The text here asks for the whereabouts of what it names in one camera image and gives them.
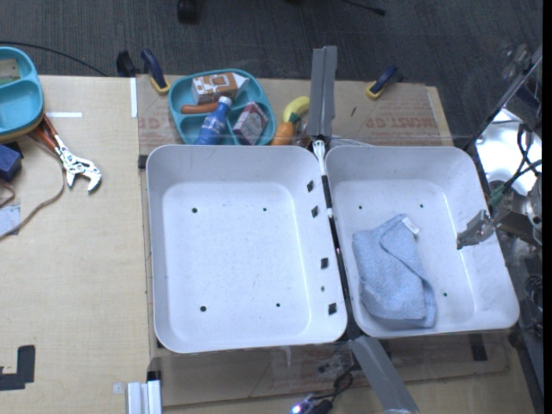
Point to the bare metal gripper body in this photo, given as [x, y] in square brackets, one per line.
[513, 227]

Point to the dark blue block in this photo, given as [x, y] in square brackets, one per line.
[8, 162]

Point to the orange carrot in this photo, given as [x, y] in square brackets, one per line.
[283, 134]

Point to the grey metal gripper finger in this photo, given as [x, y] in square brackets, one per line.
[472, 236]
[478, 219]

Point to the pink carton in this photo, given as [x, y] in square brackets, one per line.
[251, 123]

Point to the blue bottle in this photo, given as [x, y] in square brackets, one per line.
[213, 123]

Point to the blue divided plate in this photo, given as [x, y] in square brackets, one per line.
[19, 102]
[190, 125]

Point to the yellow banana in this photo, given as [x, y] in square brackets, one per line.
[295, 106]

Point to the brown cardboard board red print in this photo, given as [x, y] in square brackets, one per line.
[388, 119]

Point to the light blue towel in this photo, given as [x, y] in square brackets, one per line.
[394, 274]

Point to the brown and white carton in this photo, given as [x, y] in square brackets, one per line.
[215, 86]

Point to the orange sausage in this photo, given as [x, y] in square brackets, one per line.
[196, 108]

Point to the white plastic tray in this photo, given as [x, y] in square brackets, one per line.
[241, 252]
[466, 283]

